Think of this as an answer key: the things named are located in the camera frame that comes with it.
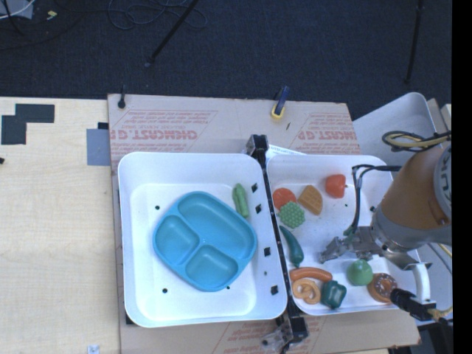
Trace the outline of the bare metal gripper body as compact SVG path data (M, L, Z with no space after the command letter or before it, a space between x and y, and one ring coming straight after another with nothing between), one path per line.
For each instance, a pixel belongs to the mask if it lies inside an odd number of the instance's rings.
M370 261L375 255L384 257L389 249L374 226L349 226L343 232L344 244L358 259Z

